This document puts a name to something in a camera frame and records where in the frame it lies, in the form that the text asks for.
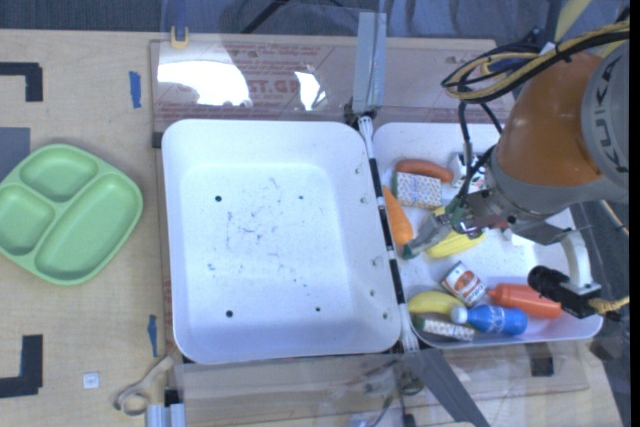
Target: red bottle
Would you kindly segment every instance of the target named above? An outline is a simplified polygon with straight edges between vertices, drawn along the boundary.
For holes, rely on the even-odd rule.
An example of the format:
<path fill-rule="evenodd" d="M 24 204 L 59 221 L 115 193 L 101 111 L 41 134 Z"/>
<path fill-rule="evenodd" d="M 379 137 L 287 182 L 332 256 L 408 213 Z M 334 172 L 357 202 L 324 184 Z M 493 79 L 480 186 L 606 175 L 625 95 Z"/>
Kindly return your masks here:
<path fill-rule="evenodd" d="M 562 313 L 562 305 L 540 296 L 529 285 L 500 283 L 487 291 L 491 300 L 506 308 L 519 308 L 533 317 L 555 319 Z"/>

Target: robotic arm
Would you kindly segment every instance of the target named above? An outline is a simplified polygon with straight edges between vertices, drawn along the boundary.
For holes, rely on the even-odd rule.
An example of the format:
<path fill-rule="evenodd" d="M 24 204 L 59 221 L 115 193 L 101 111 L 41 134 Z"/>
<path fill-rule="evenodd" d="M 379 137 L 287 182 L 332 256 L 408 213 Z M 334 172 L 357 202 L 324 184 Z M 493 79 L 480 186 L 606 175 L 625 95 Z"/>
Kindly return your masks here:
<path fill-rule="evenodd" d="M 486 187 L 461 191 L 444 214 L 427 220 L 408 249 L 430 247 L 451 230 L 475 237 L 505 226 L 539 244 L 561 242 L 571 275 L 536 267 L 529 284 L 576 317 L 595 313 L 589 301 L 600 286 L 591 281 L 580 233 L 546 220 L 580 202 L 628 203 L 629 43 L 604 60 L 582 51 L 536 74 L 480 164 Z"/>

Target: white bottle cap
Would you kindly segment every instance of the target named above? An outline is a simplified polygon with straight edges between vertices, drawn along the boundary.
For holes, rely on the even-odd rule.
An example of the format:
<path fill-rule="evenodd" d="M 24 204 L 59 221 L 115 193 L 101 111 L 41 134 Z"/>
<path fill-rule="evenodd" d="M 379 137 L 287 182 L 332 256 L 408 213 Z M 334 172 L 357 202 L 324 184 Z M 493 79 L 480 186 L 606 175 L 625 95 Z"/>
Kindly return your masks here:
<path fill-rule="evenodd" d="M 467 322 L 467 309 L 464 306 L 454 306 L 451 308 L 451 316 L 452 322 L 456 324 L 464 324 Z"/>

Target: black tape corner marker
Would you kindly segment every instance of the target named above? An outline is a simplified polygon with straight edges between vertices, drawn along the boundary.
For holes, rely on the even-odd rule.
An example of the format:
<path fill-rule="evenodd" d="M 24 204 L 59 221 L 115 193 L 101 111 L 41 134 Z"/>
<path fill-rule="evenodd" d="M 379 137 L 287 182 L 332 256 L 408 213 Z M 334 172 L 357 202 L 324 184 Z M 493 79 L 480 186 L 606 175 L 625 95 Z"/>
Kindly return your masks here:
<path fill-rule="evenodd" d="M 27 102 L 41 102 L 42 68 L 38 63 L 0 63 L 0 75 L 22 75 L 25 81 L 24 99 Z"/>
<path fill-rule="evenodd" d="M 42 388 L 42 335 L 22 337 L 20 375 L 0 378 L 0 398 L 37 395 Z"/>

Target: red and white can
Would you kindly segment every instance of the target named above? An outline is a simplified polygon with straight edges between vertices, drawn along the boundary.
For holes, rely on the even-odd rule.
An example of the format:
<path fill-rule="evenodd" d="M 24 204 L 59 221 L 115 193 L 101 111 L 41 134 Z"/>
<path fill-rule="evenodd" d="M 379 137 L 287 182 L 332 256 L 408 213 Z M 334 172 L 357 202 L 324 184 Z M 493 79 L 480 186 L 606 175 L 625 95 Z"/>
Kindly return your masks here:
<path fill-rule="evenodd" d="M 476 304 L 487 293 L 480 278 L 462 262 L 458 262 L 447 273 L 441 284 L 468 307 Z"/>

